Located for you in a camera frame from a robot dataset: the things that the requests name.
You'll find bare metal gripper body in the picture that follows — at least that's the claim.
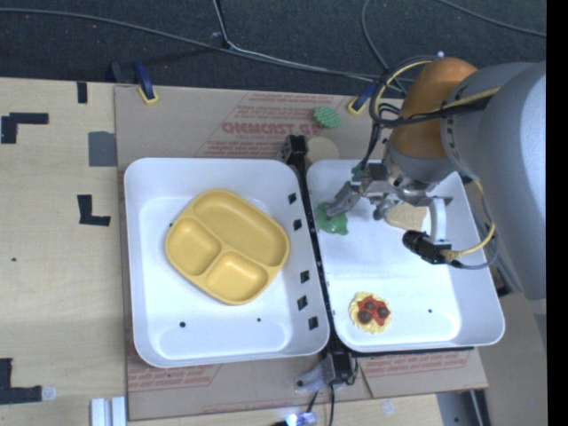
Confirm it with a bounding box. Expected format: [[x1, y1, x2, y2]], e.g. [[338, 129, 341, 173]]
[[357, 162, 454, 208]]

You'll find tan toy bread slice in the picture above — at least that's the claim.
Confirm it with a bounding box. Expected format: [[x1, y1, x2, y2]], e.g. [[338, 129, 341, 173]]
[[384, 202, 430, 233]]

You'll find green toy lettuce leaf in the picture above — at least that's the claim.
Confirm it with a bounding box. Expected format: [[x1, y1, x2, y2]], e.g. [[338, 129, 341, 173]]
[[313, 201, 351, 236]]

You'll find beige round toy biscuit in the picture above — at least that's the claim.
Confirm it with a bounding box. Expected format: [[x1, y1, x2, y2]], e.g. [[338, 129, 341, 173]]
[[306, 137, 341, 162]]

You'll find thin black rod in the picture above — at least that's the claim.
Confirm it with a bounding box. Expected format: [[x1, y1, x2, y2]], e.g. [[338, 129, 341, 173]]
[[292, 155, 343, 358]]

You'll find white plastic tray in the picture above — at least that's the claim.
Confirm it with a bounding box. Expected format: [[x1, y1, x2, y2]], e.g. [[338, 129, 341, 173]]
[[305, 158, 507, 354], [122, 156, 332, 369]]

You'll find green dotted round toy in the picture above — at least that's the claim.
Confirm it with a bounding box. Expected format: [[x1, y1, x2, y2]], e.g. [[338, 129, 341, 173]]
[[312, 106, 344, 130]]

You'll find toy spaghetti with meatballs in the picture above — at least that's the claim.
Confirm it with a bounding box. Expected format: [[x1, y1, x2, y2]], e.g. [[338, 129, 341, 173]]
[[347, 291, 392, 335]]

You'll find yellow divided plate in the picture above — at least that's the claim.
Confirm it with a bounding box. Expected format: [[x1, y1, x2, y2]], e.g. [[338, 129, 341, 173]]
[[164, 188, 291, 306]]

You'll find brown cardboard board red print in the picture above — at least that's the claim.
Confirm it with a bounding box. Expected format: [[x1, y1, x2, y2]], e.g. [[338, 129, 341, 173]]
[[113, 84, 490, 422]]

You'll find black cylinder on white bracket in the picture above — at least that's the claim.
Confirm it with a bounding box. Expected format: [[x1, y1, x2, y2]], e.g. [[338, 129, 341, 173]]
[[401, 197, 454, 266]]

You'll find black block with thin wires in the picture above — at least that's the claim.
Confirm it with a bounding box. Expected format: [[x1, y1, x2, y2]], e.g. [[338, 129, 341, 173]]
[[283, 134, 311, 166], [325, 350, 359, 386]]

